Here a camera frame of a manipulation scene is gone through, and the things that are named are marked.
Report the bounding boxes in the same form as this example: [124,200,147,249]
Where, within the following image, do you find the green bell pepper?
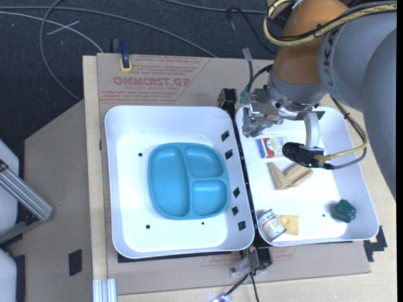
[329,199,358,223]

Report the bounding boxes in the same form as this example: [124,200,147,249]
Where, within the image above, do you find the beige ridged toy bread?
[283,163,314,187]

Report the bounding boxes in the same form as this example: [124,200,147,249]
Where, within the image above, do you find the brown cardboard board red print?
[96,53,372,296]

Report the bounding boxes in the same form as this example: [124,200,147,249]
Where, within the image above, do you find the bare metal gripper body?
[248,87,315,125]

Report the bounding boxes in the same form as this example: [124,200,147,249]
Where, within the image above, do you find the blue divided plate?
[147,142,229,221]

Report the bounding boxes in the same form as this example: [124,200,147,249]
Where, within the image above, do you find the black block with thin wires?
[218,87,237,110]
[229,247,272,278]

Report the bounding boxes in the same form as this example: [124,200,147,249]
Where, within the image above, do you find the small white and red can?
[258,208,287,240]

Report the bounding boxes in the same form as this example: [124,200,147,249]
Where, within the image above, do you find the white plastic tray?
[104,105,255,260]
[235,105,380,247]

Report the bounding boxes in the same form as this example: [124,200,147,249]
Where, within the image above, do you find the beige ice cream cone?
[267,161,291,191]

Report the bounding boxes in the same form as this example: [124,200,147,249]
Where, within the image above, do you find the black cylinder on white bracket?
[281,110,326,169]

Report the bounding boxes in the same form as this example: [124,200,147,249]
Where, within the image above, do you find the white red and blue carton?
[256,136,289,160]

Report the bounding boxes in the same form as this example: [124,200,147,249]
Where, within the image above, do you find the yellow cheese wedge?
[277,214,300,235]

